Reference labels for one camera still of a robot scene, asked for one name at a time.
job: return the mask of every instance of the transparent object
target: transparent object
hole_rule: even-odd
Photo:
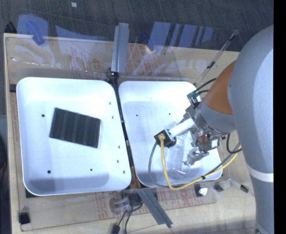
[[[167,161],[168,175],[171,178],[183,179],[189,175],[190,166],[185,165],[189,149],[191,149],[191,136],[189,134],[176,137],[176,144],[169,148]]]

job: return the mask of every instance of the gray carpet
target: gray carpet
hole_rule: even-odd
[[[77,7],[72,7],[71,2],[76,2]],[[28,12],[49,22],[51,36],[57,35],[58,25],[75,33],[112,40],[111,29],[125,22],[133,29],[130,40],[134,41],[135,29],[148,32],[159,21],[238,29],[246,43],[273,24],[274,0],[0,0],[0,115],[5,114],[2,34],[9,21],[17,26],[19,16]]]

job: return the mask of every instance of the white object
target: white object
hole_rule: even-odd
[[[154,135],[163,129],[172,129],[183,118],[190,106],[187,94],[195,87],[185,81],[126,81],[119,87],[122,113],[130,142],[134,166],[138,179],[148,187],[154,183],[148,174],[150,153],[155,143]],[[165,148],[165,159],[168,160]],[[221,162],[217,149],[195,162],[188,175],[183,179],[170,179],[171,184],[190,182]],[[156,182],[167,185],[163,175],[160,147],[157,146],[153,156],[152,174]],[[222,171],[207,177],[207,180],[218,179]]]
[[[131,181],[115,92],[98,80],[24,78],[17,84],[24,185],[34,195],[118,191]],[[98,147],[49,138],[54,109],[101,120]]]

